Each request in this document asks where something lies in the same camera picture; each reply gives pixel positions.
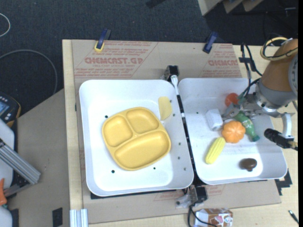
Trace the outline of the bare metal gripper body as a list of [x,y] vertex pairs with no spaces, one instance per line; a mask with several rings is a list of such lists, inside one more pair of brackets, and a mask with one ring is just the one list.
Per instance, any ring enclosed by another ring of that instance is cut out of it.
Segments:
[[274,118],[282,117],[283,113],[278,111],[278,106],[259,95],[247,95],[241,104],[242,110],[246,115],[269,115]]

